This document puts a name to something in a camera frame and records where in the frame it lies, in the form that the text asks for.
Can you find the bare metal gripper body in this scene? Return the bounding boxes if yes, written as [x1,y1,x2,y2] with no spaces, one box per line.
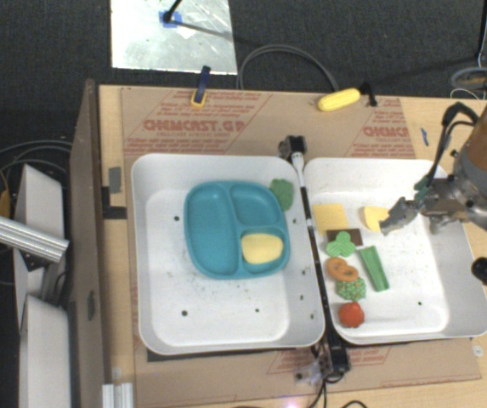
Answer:
[415,177,487,236]

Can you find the yellow cheese wedge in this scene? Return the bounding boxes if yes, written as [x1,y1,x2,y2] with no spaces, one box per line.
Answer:
[362,205,392,235]

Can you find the brown chocolate bar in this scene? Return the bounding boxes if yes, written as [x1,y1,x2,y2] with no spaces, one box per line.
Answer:
[325,228,364,247]

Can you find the green toy celery stick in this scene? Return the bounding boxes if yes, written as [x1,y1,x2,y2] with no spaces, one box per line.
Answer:
[356,245,391,293]

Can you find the green clover shaped toy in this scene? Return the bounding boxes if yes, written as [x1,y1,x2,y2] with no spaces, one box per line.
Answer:
[325,230,357,258]

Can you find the white plastic tray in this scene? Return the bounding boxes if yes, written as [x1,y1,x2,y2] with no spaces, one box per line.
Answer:
[130,152,327,355]
[302,156,487,346]

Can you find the yellow square cheese slice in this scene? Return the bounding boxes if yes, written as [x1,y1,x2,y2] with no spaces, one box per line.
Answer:
[311,202,349,235]

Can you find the orange toy pretzel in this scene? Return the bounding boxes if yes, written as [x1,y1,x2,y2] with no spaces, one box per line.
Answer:
[326,257,360,282]

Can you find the green toy peas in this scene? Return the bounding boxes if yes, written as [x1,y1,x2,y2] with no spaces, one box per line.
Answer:
[335,275,368,303]

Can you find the thin black and white rod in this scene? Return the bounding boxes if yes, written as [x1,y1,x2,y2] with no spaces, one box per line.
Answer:
[292,151,343,356]

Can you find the red toy tomato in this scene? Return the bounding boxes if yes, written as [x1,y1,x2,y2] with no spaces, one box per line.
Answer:
[337,301,365,329]

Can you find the green toy lettuce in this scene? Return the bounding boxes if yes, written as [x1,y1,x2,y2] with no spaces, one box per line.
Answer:
[269,178,296,213]

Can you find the yellow toy corn cob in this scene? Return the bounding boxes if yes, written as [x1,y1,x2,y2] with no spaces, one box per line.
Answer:
[316,87,362,112]

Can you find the yellow toy potato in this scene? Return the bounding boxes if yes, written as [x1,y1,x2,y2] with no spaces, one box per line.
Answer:
[240,232,285,265]

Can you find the blue divided plate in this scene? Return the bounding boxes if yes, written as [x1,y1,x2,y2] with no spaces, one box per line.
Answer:
[183,179,292,281]

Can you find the brown cardboard board red print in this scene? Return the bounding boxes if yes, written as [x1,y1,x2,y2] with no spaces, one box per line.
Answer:
[119,87,483,389]

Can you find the black block with thin wires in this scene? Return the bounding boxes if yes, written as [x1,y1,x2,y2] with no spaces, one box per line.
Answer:
[278,134,309,162]
[310,341,351,383]

